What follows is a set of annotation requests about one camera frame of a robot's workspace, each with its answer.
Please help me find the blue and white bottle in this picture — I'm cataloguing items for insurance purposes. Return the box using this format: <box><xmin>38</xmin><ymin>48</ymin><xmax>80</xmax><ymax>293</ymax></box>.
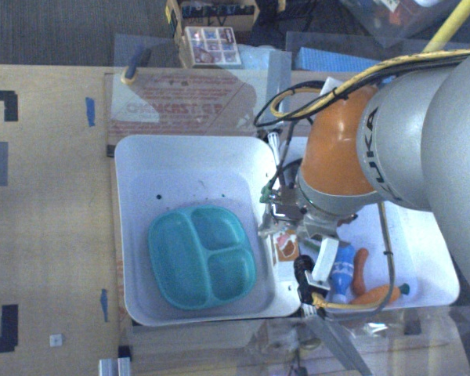
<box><xmin>328</xmin><ymin>244</ymin><xmax>356</xmax><ymax>305</ymax></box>

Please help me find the small carton with cake picture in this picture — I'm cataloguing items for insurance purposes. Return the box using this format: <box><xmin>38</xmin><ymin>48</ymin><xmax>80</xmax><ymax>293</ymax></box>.
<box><xmin>273</xmin><ymin>229</ymin><xmax>301</xmax><ymax>266</ymax></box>

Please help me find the orange carrot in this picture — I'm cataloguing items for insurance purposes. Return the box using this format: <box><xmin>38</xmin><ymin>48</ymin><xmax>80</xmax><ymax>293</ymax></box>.
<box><xmin>349</xmin><ymin>283</ymin><xmax>410</xmax><ymax>306</ymax></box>

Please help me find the brown sausage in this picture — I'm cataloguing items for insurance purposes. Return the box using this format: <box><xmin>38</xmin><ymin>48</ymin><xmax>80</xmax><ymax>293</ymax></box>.
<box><xmin>351</xmin><ymin>248</ymin><xmax>371</xmax><ymax>297</ymax></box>

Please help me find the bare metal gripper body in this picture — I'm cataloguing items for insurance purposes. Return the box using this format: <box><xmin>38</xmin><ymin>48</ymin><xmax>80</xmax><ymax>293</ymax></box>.
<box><xmin>268</xmin><ymin>192</ymin><xmax>358</xmax><ymax>246</ymax></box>

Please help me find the green divided plate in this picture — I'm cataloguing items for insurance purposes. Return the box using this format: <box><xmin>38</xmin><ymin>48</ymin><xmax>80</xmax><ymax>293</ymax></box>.
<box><xmin>147</xmin><ymin>204</ymin><xmax>257</xmax><ymax>311</ymax></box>

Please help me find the blue foam block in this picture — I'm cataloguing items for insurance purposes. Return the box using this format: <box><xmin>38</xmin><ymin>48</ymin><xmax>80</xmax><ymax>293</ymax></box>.
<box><xmin>295</xmin><ymin>46</ymin><xmax>381</xmax><ymax>73</ymax></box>

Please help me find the white plastic tray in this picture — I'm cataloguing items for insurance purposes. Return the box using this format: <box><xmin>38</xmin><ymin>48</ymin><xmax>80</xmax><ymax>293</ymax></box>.
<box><xmin>273</xmin><ymin>135</ymin><xmax>461</xmax><ymax>313</ymax></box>
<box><xmin>114</xmin><ymin>134</ymin><xmax>302</xmax><ymax>327</ymax></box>

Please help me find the box with picture grid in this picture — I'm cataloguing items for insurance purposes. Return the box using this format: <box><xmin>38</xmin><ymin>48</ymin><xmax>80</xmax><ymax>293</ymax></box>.
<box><xmin>179</xmin><ymin>25</ymin><xmax>243</xmax><ymax>69</ymax></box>

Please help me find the black cylinder on white bracket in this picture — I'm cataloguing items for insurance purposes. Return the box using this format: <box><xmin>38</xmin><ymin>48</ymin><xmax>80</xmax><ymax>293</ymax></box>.
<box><xmin>293</xmin><ymin>237</ymin><xmax>340</xmax><ymax>306</ymax></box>

